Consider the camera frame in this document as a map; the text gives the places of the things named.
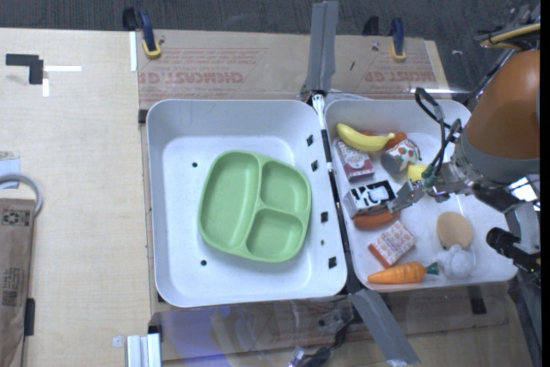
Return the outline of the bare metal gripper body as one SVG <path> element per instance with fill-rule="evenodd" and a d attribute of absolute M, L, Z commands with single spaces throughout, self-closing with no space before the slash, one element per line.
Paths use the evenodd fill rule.
<path fill-rule="evenodd" d="M 441 203 L 452 194 L 470 196 L 474 194 L 474 185 L 478 179 L 478 170 L 467 162 L 445 162 L 436 166 L 429 179 L 428 194 Z"/>

